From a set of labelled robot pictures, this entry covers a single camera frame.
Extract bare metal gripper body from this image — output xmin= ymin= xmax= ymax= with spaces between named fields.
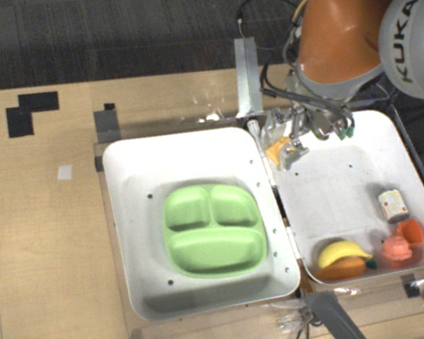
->
xmin=284 ymin=95 xmax=355 ymax=146

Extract clear packet with yellow contents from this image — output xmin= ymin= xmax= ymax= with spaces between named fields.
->
xmin=258 ymin=111 xmax=302 ymax=174

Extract thin black and white rod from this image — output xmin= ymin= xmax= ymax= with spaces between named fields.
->
xmin=246 ymin=114 xmax=302 ymax=265

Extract white plastic tray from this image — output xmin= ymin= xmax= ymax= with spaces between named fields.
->
xmin=98 ymin=116 xmax=305 ymax=326
xmin=264 ymin=98 xmax=424 ymax=293

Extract yellow banana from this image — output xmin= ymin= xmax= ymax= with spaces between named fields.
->
xmin=314 ymin=236 xmax=375 ymax=270

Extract white can with orange dots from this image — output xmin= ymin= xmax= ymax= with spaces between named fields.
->
xmin=376 ymin=187 xmax=412 ymax=226

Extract green divided plate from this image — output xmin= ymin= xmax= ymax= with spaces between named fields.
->
xmin=155 ymin=174 xmax=273 ymax=289

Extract orange carrot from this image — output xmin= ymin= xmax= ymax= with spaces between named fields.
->
xmin=313 ymin=252 xmax=379 ymax=284

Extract orange cup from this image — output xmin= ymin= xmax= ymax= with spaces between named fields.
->
xmin=392 ymin=216 xmax=424 ymax=250

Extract pink cupcake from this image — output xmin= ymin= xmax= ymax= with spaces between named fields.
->
xmin=378 ymin=233 xmax=415 ymax=265

